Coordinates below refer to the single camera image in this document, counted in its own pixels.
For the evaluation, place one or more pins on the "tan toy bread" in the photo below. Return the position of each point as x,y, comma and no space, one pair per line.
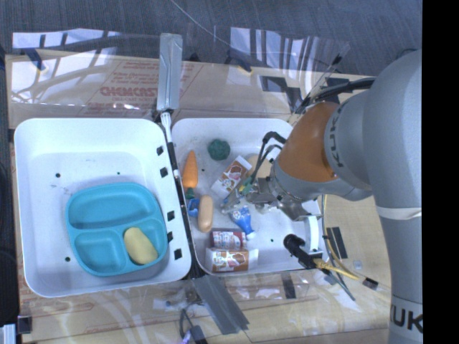
260,167

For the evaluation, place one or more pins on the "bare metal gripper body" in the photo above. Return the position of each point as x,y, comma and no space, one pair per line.
266,192

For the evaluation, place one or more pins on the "blue divided plate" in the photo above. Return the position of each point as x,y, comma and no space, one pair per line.
104,206

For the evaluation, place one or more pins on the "yellow toy potato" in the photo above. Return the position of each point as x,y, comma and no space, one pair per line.
140,246

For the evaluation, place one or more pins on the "blue and white bottle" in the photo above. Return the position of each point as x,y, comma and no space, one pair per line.
244,220

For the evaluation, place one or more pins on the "brown and white flat carton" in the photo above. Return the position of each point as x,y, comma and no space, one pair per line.
229,260

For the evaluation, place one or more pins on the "tan sausage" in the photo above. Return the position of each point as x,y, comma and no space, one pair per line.
205,213

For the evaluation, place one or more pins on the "white and brown tall carton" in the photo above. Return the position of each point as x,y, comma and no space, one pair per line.
229,177

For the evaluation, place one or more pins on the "brown cardboard board red print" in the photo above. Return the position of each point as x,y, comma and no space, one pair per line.
107,84

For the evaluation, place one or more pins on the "white plastic tray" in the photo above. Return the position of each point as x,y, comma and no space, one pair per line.
279,235
89,145

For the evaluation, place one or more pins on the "orange carrot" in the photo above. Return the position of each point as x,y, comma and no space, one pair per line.
190,170

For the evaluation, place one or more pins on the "black cylinder on white bracket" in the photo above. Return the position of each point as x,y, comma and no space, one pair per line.
297,246

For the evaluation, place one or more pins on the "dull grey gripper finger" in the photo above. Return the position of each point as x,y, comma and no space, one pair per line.
231,207
236,194

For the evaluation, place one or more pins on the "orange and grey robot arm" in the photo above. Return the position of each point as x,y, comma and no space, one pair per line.
394,138

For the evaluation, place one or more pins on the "small blue toy piece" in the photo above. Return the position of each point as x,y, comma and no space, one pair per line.
193,207

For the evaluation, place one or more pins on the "green broccoli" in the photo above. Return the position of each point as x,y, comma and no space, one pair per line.
218,149

